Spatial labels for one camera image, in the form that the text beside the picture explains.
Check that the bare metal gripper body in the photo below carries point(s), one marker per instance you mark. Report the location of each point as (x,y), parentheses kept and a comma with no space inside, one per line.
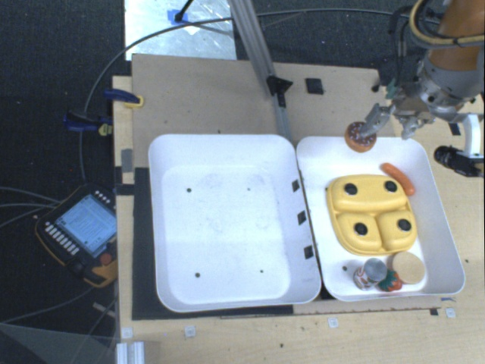
(435,106)

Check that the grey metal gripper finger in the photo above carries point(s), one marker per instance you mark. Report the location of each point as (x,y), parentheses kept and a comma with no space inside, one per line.
(375,121)
(410,127)

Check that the brown sprinkled doughnut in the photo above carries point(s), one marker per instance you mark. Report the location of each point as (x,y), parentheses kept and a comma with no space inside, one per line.
(358,142)

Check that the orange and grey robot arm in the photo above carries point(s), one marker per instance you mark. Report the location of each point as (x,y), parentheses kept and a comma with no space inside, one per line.
(454,25)

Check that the orange sausage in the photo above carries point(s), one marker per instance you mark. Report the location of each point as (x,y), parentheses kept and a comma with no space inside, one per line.
(399,176)

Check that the black block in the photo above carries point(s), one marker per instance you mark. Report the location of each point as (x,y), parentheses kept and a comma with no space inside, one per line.
(314,85)

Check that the white plastic tray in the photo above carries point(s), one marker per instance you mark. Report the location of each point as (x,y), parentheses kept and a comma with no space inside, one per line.
(432,203)
(227,222)

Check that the yellow divided plate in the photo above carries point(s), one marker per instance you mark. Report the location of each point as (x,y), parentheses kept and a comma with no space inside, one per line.
(369,211)

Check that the tan round biscuit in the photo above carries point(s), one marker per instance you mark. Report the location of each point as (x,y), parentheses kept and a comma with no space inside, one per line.
(409,267)

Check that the small can with silver top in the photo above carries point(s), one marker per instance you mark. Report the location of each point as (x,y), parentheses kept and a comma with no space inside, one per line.
(373,271)

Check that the orange toy fruit green leaves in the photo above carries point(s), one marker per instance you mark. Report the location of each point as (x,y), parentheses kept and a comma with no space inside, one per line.
(390,282)

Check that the brown cardboard board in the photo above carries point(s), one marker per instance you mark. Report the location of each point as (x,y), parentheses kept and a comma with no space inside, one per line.
(212,97)

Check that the black cylinder on white bracket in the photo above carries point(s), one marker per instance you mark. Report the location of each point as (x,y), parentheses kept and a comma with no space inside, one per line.
(460,161)

